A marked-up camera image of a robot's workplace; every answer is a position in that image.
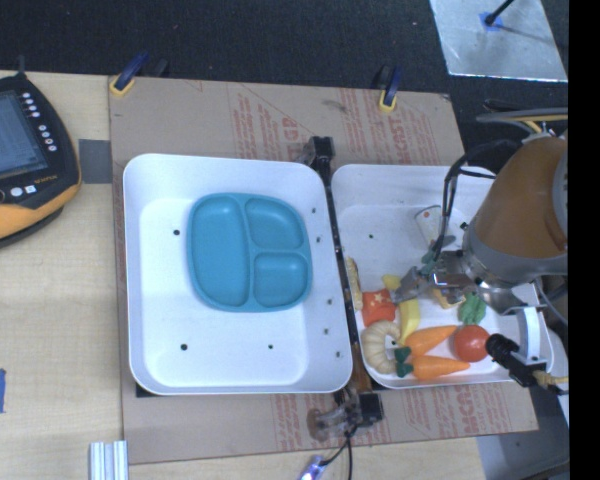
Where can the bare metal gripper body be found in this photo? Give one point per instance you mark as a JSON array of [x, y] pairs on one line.
[[452, 278]]

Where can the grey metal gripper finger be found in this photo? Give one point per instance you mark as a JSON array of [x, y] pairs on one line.
[[404, 292], [417, 274]]

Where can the red tomato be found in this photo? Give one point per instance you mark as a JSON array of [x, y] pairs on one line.
[[471, 344]]

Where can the white paper cup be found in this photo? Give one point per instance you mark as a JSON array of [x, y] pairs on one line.
[[426, 223]]

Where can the blue divided plate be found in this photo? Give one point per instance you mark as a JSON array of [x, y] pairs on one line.
[[220, 248]]

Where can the yellow banana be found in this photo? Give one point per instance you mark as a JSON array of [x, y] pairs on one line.
[[410, 315]]

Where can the yellow corn cob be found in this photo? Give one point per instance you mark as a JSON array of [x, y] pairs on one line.
[[352, 278]]

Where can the orange carrot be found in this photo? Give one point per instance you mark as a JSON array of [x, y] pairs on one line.
[[440, 366], [430, 339]]

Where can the thin black rod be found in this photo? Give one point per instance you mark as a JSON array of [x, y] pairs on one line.
[[336, 240]]

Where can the green leafy vegetable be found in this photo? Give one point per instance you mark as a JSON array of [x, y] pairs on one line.
[[472, 309]]

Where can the black cylinder on white bracket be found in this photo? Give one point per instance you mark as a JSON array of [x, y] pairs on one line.
[[522, 355]]

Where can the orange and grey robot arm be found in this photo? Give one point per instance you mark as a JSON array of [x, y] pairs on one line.
[[522, 203]]

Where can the brown cardboard board red print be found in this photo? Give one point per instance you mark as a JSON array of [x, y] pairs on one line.
[[190, 118]]

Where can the cream croissant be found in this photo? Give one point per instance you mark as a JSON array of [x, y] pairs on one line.
[[375, 348]]

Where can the white plastic tray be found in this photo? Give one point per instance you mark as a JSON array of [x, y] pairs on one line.
[[220, 348], [380, 213]]

